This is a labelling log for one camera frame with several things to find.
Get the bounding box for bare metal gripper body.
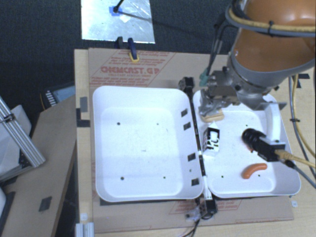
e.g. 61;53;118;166
206;68;273;110

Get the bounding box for tan toy bread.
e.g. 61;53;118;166
200;109;225;123

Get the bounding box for white carton with black print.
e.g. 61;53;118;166
202;122;221;158

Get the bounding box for thin black and white rod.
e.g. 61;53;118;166
185;87;212;200

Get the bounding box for brown cardboard board red print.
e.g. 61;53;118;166
87;47;295;234

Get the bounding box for orange toy sausage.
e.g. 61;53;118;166
241;162;268;180

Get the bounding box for white plastic tray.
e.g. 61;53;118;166
193;89;302;199
92;85;205;203

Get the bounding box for black block with thin wires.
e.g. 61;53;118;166
197;197;219;220
178;77;196;91

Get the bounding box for black cylinder on white bracket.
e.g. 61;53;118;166
241;102;287;162

